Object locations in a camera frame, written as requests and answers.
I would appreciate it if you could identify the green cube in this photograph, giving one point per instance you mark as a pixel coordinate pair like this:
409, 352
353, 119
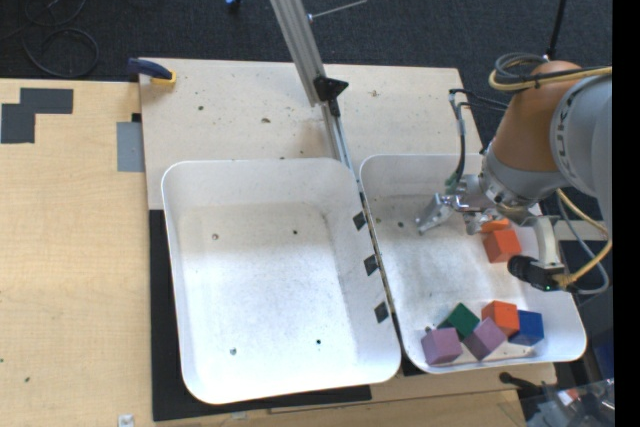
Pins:
462, 319

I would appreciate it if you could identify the black cylinder on white bracket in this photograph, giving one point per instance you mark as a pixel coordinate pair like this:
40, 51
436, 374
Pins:
535, 271

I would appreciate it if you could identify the pale flat board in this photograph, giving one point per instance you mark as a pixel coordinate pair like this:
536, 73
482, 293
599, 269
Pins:
240, 115

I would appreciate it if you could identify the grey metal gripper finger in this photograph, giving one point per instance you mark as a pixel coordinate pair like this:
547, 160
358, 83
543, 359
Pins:
434, 214
475, 222

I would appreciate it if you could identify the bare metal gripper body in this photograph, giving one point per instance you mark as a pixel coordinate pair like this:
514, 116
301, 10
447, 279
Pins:
475, 195

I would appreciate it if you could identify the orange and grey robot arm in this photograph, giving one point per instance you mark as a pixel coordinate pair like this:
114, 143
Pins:
535, 130

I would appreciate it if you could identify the orange cube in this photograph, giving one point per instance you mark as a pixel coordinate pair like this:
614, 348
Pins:
501, 316
501, 246
496, 225

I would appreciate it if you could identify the blue cube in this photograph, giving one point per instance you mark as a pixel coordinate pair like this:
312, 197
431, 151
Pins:
531, 328

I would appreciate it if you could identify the white plastic tray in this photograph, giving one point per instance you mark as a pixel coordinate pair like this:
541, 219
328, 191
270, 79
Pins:
430, 265
270, 285

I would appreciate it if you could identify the purple cube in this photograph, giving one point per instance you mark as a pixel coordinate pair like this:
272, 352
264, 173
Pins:
484, 338
441, 346

